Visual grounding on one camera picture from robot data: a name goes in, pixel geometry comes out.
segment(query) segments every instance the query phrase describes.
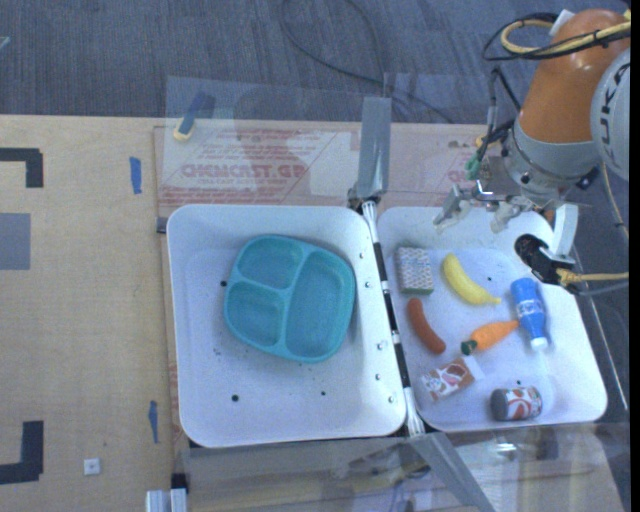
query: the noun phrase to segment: plywood surface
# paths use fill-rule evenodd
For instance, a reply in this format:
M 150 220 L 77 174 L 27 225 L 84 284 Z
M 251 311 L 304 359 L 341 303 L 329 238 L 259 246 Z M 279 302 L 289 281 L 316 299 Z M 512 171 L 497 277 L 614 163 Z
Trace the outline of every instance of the plywood surface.
M 0 485 L 2 511 L 139 510 L 147 490 L 170 486 L 155 124 L 0 117 L 0 147 L 44 155 L 43 188 L 0 162 L 0 213 L 31 221 L 29 269 L 0 270 L 0 465 L 19 462 L 23 422 L 44 422 L 44 471 Z M 89 458 L 101 474 L 84 476 Z

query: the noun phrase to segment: orange carrot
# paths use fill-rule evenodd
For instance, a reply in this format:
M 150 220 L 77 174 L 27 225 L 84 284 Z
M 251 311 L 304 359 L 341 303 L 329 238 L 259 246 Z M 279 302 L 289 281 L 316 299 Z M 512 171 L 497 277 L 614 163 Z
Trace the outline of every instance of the orange carrot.
M 409 299 L 407 303 L 407 313 L 413 329 L 425 346 L 435 354 L 442 354 L 447 348 L 447 345 L 442 341 L 442 338 L 434 332 L 429 322 L 427 322 L 424 316 L 424 310 L 422 309 L 422 301 L 417 297 Z
M 468 356 L 475 350 L 486 350 L 515 331 L 518 325 L 520 325 L 518 320 L 506 320 L 482 325 L 471 333 L 468 341 L 463 341 L 460 344 L 462 353 Z

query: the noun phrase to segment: clear plastic panel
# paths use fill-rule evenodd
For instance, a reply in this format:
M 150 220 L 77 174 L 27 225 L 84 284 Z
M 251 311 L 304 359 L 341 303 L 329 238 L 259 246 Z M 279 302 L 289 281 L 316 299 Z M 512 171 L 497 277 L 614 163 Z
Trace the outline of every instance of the clear plastic panel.
M 428 436 L 196 448 L 180 460 L 194 510 L 631 510 L 628 424 L 449 435 L 451 459 L 466 465 L 484 505 L 425 460 Z
M 359 94 L 171 78 L 166 126 L 156 132 L 160 215 L 191 203 L 345 205 L 362 102 Z

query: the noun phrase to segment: toy sausage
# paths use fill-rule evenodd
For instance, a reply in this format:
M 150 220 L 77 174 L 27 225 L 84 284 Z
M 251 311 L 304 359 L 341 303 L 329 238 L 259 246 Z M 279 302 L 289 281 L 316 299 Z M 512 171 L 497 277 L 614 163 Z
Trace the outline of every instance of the toy sausage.
M 424 316 L 424 310 L 422 309 L 422 301 L 417 297 L 409 299 L 407 303 L 407 313 L 409 315 L 409 322 L 411 322 L 413 329 L 424 345 L 434 354 L 442 354 L 447 348 L 447 345 L 442 341 L 442 338 L 434 332 L 429 322 L 427 322 L 427 318 Z

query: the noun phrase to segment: toy banana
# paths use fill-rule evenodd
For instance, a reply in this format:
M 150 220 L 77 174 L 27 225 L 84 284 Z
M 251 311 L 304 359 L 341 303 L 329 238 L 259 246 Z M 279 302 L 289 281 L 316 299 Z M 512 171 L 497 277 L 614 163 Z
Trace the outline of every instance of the toy banana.
M 467 302 L 471 304 L 500 304 L 499 297 L 491 295 L 467 275 L 455 254 L 450 252 L 445 256 L 442 270 L 451 287 Z

